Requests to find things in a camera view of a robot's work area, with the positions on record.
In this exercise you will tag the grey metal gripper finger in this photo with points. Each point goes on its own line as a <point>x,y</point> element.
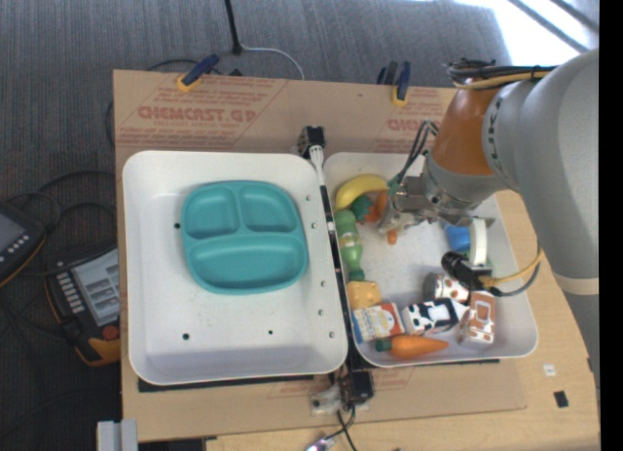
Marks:
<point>389,223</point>
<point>412,225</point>

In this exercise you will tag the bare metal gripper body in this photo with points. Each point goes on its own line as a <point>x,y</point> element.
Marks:
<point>422,198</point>

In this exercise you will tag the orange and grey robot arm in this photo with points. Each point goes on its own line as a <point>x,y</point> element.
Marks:
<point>545,137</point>

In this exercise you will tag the small orange toy piece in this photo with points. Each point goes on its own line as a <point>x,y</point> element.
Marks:
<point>392,237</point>

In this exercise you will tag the orange fruit with green leaves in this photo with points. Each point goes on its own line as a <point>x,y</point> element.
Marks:
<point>371,210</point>

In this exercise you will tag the white plastic tray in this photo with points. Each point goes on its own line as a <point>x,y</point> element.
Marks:
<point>229,332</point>
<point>414,269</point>

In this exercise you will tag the green plastic bottle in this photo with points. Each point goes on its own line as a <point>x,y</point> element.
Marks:
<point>351,247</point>

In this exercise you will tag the blue cube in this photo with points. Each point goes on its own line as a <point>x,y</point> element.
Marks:
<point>457,237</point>

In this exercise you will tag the yellow banana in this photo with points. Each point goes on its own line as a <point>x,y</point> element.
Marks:
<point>357,185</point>

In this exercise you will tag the thin black and white rod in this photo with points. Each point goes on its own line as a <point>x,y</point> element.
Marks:
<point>336,254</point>

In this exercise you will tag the white can with red spots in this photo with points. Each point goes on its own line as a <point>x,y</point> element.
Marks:
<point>445,287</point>

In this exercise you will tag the yellow cheese wedge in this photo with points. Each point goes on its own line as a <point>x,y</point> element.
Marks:
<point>362,294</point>

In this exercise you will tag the black and white cow carton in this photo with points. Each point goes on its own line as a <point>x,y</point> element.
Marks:
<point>433,317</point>

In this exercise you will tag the red and white carton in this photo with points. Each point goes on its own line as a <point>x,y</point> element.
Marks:
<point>377,322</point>

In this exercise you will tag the orange and white carton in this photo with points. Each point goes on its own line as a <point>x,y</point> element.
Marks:
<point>479,317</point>

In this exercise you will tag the orange carrot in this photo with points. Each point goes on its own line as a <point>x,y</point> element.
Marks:
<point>418,347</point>

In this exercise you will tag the teal divided plate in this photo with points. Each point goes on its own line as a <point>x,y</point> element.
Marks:
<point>243,239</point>

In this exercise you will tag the brown cardboard board red print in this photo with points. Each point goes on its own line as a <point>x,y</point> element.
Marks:
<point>219,113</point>

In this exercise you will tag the black cylinder on white bracket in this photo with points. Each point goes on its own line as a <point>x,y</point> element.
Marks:
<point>468,264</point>

